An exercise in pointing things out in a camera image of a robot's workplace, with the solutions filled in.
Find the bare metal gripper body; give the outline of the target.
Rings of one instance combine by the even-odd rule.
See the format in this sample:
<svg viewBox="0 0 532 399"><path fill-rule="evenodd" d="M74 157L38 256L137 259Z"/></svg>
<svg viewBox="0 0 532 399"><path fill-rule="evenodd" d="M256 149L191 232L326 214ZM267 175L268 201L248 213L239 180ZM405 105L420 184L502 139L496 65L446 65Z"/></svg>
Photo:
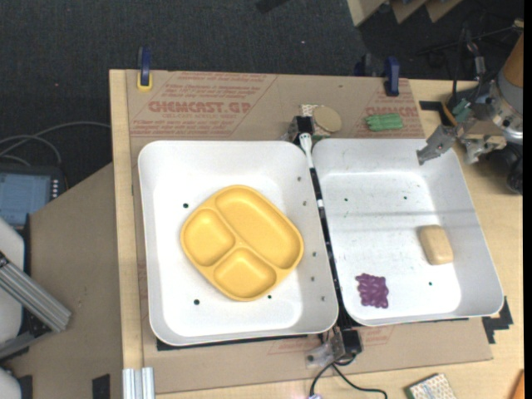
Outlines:
<svg viewBox="0 0 532 399"><path fill-rule="evenodd" d="M502 149L507 144L523 145L522 109L504 97L463 98L452 108L458 137L480 147Z"/></svg>

